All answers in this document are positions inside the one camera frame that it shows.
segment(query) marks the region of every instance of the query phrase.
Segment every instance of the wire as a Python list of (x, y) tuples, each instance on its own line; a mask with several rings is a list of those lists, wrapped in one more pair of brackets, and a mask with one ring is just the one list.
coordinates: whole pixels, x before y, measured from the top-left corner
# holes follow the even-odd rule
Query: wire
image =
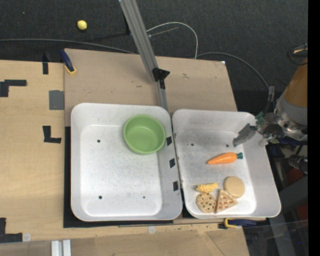
[(55, 42), (55, 43), (71, 43), (71, 44), (78, 44), (78, 45), (86, 45), (86, 46), (94, 46), (94, 47), (100, 47), (105, 49), (111, 49), (118, 52), (123, 52), (127, 54), (136, 54), (135, 52), (115, 48), (111, 46), (106, 46), (102, 44), (96, 44), (91, 42), (81, 42), (81, 41), (72, 41), (72, 40), (63, 40), (63, 39), (43, 39), (43, 38), (12, 38), (12, 39), (0, 39), (0, 43), (3, 42)]
[(195, 37), (195, 43), (196, 43), (196, 44), (195, 44), (195, 55), (194, 55), (194, 59), (196, 59), (196, 58), (197, 58), (197, 55), (198, 55), (198, 36), (197, 36), (197, 33), (196, 33), (196, 32), (192, 29), (192, 27), (190, 27), (189, 25), (184, 24), (184, 23), (182, 23), (182, 22), (178, 22), (178, 21), (172, 21), (172, 22), (167, 22), (167, 23), (164, 23), (164, 24), (160, 24), (160, 25), (154, 26), (154, 27), (148, 29), (146, 32), (148, 33), (148, 32), (150, 32), (150, 31), (152, 31), (152, 30), (155, 30), (155, 29), (157, 29), (157, 28), (160, 28), (160, 27), (166, 26), (166, 25), (170, 25), (170, 24), (179, 24), (179, 25), (186, 26), (188, 29), (190, 29), (190, 30), (193, 32), (194, 37)]
[(241, 61), (242, 63), (246, 64), (249, 68), (251, 68), (259, 76), (259, 78), (262, 80), (262, 82), (264, 83), (266, 88), (269, 90), (269, 85), (266, 82), (266, 80), (262, 77), (262, 75), (253, 66), (251, 66), (248, 62), (246, 62), (242, 58), (239, 58), (239, 57), (234, 56), (234, 55), (229, 54), (229, 53), (218, 52), (218, 51), (210, 51), (210, 52), (201, 53), (201, 54), (199, 54), (197, 56), (197, 58), (202, 57), (202, 56), (206, 56), (206, 55), (224, 55), (224, 56), (228, 56), (228, 57), (234, 58), (234, 59), (236, 59), (238, 61)]

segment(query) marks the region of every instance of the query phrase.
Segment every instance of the black clip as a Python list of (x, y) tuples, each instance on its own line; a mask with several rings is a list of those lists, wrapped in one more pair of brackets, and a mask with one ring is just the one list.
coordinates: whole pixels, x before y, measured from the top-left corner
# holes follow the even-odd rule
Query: black clip
[(156, 80), (157, 82), (158, 81), (160, 82), (160, 88), (165, 90), (166, 89), (165, 78), (170, 74), (170, 71), (166, 71), (158, 67), (155, 67), (152, 70), (152, 73), (153, 73), (154, 80)]

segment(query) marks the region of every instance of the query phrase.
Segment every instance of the wooden table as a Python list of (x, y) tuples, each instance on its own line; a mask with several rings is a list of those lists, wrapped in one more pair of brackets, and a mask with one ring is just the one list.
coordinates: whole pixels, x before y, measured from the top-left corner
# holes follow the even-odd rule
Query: wooden table
[[(43, 74), (41, 62), (0, 60), (0, 82), (27, 80), (27, 86), (10, 86), (8, 97), (0, 97), (0, 217), (6, 218), (6, 233), (27, 233), (32, 241), (147, 234), (147, 226), (63, 228), (64, 138), (72, 107), (80, 102), (158, 104), (139, 55), (66, 52), (77, 68), (74, 76), (62, 63), (49, 62)], [(182, 108), (237, 111), (224, 63), (157, 60), (171, 72), (165, 80), (171, 114)], [(98, 70), (93, 68), (97, 63)], [(54, 90), (65, 92), (65, 110), (49, 108), (49, 91)], [(44, 142), (43, 126), (51, 126), (51, 136), (62, 138), (61, 143)], [(190, 224), (181, 218), (156, 226), (156, 232), (197, 230), (206, 236), (217, 229), (214, 222), (195, 219)]]

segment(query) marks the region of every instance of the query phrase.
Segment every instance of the white cable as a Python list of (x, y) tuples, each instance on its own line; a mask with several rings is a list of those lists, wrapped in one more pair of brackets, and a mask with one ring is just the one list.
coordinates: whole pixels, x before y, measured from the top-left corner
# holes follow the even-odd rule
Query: white cable
[(196, 41), (195, 56), (194, 56), (194, 58), (196, 59), (197, 55), (198, 55), (198, 36), (197, 36), (196, 32), (192, 29), (192, 27), (190, 27), (189, 25), (184, 24), (182, 22), (178, 22), (178, 21), (172, 21), (172, 22), (167, 22), (167, 23), (160, 24), (160, 25), (157, 25), (155, 27), (152, 27), (152, 28), (148, 29), (146, 32), (150, 32), (150, 31), (155, 30), (155, 29), (157, 29), (159, 27), (162, 27), (162, 26), (165, 26), (165, 25), (170, 25), (170, 24), (180, 24), (180, 25), (186, 26), (188, 29), (190, 29), (193, 32), (193, 34), (195, 36), (195, 41)]

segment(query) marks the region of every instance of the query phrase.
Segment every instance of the pizza slice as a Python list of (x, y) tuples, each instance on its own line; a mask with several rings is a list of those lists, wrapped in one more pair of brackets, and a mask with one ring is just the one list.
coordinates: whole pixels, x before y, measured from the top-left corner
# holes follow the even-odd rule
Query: pizza slice
[(237, 203), (237, 200), (228, 191), (220, 189), (215, 213), (217, 214), (223, 210), (229, 209), (230, 207), (235, 206)]

